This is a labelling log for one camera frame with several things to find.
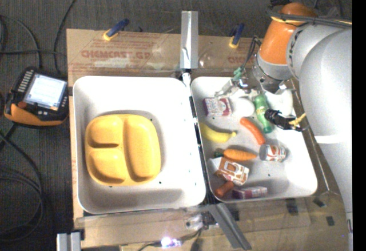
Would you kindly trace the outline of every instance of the screen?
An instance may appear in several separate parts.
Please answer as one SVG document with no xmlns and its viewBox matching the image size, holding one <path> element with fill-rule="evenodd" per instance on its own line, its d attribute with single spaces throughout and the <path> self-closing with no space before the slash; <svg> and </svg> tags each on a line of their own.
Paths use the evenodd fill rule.
<svg viewBox="0 0 366 251">
<path fill-rule="evenodd" d="M 66 88 L 66 81 L 35 73 L 24 96 L 24 101 L 51 110 L 58 110 Z"/>
</svg>

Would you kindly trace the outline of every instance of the dark gray floor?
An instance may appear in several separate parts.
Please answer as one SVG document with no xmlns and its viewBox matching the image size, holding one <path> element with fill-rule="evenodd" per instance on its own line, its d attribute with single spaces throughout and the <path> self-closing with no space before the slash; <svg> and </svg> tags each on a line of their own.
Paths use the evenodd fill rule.
<svg viewBox="0 0 366 251">
<path fill-rule="evenodd" d="M 73 0 L 0 0 L 0 15 L 5 34 L 4 51 L 35 49 L 24 23 L 34 34 L 38 47 L 54 50 L 57 33 Z M 67 15 L 56 51 L 66 54 L 66 28 L 106 30 L 123 18 L 130 19 L 128 31 L 179 33 L 182 10 L 197 10 L 201 35 L 228 35 L 239 22 L 245 23 L 244 36 L 263 37 L 270 19 L 265 9 L 270 0 L 76 0 Z M 315 0 L 293 0 L 313 7 Z M 352 19 L 352 0 L 317 0 L 320 15 L 330 10 Z M 53 57 L 41 54 L 43 68 L 54 71 Z M 66 74 L 66 57 L 58 56 L 58 67 Z M 5 94 L 18 74 L 27 66 L 37 66 L 36 54 L 0 55 L 0 92 Z M 5 134 L 11 123 L 0 119 Z M 0 242 L 1 250 L 55 250 L 54 235 L 72 230 L 69 121 L 46 129 L 17 127 L 9 140 L 27 153 L 41 172 L 47 195 L 46 215 L 27 239 L 12 244 Z M 29 164 L 11 146 L 0 145 L 0 165 L 11 166 L 34 178 Z M 0 181 L 0 234 L 29 219 L 35 209 L 34 194 L 21 185 Z"/>
</svg>

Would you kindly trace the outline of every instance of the yellow compartment plate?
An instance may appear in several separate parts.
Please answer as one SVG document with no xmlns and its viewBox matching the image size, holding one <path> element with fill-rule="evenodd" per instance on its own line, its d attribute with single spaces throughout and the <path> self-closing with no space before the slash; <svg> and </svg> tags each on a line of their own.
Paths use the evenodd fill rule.
<svg viewBox="0 0 366 251">
<path fill-rule="evenodd" d="M 85 160 L 90 176 L 102 185 L 146 183 L 160 172 L 156 128 L 141 115 L 112 114 L 90 121 L 85 130 Z"/>
</svg>

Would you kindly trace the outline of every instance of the white and orange can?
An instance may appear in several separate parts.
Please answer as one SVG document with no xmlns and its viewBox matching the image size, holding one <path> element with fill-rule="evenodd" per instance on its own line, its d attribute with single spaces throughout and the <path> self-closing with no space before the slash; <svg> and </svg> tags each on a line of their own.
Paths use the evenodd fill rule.
<svg viewBox="0 0 366 251">
<path fill-rule="evenodd" d="M 262 161 L 282 162 L 286 155 L 286 148 L 279 145 L 263 144 L 259 149 L 259 158 Z"/>
</svg>

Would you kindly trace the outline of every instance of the orange sausage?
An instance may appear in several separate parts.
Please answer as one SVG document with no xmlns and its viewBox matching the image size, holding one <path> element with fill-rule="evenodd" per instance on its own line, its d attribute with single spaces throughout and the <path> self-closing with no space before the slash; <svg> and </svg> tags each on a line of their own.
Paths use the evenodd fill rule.
<svg viewBox="0 0 366 251">
<path fill-rule="evenodd" d="M 265 138 L 262 134 L 262 131 L 249 119 L 242 118 L 240 119 L 240 124 L 242 124 L 245 128 L 247 128 L 255 137 L 257 143 L 262 145 L 265 143 Z"/>
<path fill-rule="evenodd" d="M 251 160 L 253 158 L 256 158 L 257 156 L 254 153 L 244 152 L 243 150 L 225 149 L 224 157 L 226 157 L 232 161 L 241 162 L 241 161 Z"/>
<path fill-rule="evenodd" d="M 226 183 L 224 183 L 222 186 L 220 186 L 219 188 L 217 188 L 215 190 L 215 192 L 214 192 L 215 196 L 218 198 L 223 198 L 224 195 L 227 194 L 227 192 L 233 188 L 234 188 L 233 181 L 227 181 Z"/>
</svg>

